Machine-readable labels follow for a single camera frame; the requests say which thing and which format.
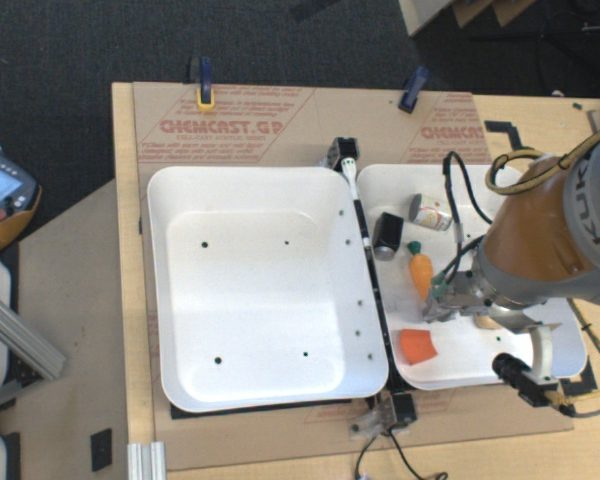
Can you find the black can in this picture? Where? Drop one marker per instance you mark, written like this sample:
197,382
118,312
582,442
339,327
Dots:
387,233

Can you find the orange wedge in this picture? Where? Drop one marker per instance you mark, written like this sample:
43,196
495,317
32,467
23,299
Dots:
416,346

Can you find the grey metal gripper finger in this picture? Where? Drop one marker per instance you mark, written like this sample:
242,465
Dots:
432,310
452,313

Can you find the white plastic tray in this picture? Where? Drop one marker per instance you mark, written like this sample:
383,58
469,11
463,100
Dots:
460,358
260,288

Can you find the orange carrot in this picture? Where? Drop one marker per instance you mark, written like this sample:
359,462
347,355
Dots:
421,270

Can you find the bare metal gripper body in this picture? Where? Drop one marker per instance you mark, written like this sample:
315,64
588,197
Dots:
467,293

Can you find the black cylinder on white bracket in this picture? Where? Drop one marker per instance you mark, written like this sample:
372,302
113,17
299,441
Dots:
512,368

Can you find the white printed can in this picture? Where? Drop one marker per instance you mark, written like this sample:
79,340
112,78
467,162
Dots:
432,213

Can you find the thin black and white rod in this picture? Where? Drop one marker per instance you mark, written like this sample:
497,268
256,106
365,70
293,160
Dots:
365,233

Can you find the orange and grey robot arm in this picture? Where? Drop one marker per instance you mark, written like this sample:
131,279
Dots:
530,228

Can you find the brown cardboard board red print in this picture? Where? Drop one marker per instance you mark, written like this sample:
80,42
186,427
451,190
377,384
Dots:
280,123

